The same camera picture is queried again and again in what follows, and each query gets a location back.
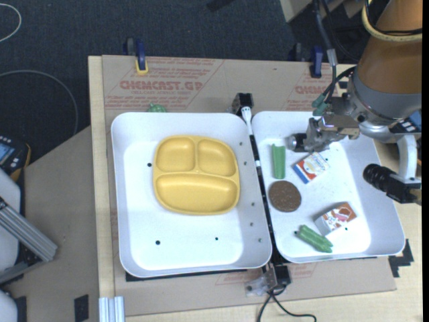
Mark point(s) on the dark small can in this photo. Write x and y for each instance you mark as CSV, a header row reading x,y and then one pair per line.
x,y
295,143

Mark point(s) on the white blue orange carton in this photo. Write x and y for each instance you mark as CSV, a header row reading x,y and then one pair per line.
x,y
311,168

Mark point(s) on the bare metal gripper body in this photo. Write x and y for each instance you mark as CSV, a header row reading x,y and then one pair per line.
x,y
338,121

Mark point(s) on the thin black and white rod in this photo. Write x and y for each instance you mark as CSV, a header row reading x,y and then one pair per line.
x,y
258,166

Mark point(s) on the white plastic tray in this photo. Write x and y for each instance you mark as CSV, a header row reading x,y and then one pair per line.
x,y
355,186
187,240

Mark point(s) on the black cylinder on white bracket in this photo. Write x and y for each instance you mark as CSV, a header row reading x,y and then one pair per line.
x,y
395,184

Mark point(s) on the green celery stick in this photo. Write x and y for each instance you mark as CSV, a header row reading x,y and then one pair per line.
x,y
279,163

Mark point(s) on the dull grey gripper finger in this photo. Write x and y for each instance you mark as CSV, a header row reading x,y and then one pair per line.
x,y
311,139
325,143

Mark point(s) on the brown round biscuit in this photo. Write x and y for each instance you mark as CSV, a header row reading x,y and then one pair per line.
x,y
285,196

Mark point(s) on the brown cardboard board red print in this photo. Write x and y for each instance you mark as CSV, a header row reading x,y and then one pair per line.
x,y
207,86

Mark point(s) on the yellow divided plate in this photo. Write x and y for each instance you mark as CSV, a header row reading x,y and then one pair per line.
x,y
196,190

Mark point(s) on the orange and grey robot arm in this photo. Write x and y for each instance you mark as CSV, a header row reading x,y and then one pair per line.
x,y
392,59

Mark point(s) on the green bean pods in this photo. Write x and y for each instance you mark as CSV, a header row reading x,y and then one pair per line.
x,y
315,239

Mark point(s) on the orange and white carton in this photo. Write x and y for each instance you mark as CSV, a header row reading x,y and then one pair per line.
x,y
336,218

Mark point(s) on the green round toy vegetable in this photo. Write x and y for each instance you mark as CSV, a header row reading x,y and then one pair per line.
x,y
157,108

